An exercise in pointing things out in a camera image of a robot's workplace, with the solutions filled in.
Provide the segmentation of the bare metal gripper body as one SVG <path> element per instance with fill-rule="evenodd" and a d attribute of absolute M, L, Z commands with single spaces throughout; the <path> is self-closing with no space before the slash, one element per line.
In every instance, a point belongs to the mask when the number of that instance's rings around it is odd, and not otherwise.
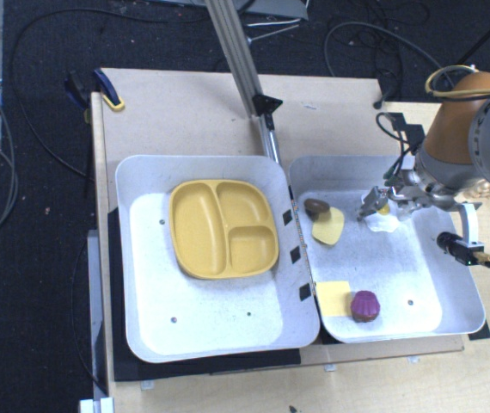
<path fill-rule="evenodd" d="M 422 168 L 402 169 L 397 175 L 392 175 L 385 186 L 388 188 L 388 197 L 400 209 L 456 207 L 456 191 L 438 182 Z"/>

